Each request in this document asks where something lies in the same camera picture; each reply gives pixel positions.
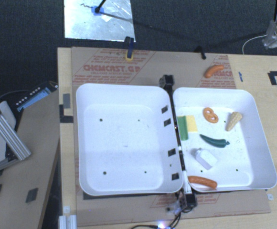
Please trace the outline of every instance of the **metal plate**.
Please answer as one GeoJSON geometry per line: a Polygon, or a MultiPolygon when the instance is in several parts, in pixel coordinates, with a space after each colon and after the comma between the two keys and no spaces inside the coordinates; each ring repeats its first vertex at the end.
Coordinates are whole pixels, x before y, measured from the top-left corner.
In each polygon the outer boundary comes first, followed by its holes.
{"type": "Polygon", "coordinates": [[[65,37],[123,42],[135,39],[130,0],[106,0],[104,13],[94,15],[92,7],[102,0],[64,0],[65,37]]]}

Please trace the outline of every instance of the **toy sausage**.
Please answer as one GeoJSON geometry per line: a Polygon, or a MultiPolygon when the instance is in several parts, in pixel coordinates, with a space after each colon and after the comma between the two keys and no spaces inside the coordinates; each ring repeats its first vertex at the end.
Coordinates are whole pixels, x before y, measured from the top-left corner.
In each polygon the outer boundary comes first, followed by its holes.
{"type": "Polygon", "coordinates": [[[222,71],[224,69],[224,66],[222,64],[219,65],[214,65],[205,72],[204,77],[205,78],[211,78],[211,76],[217,72],[217,71],[222,71]]]}
{"type": "Polygon", "coordinates": [[[210,180],[208,178],[204,178],[204,177],[189,176],[188,181],[190,183],[205,185],[205,186],[211,187],[213,189],[216,189],[216,187],[217,187],[217,182],[210,180]]]}

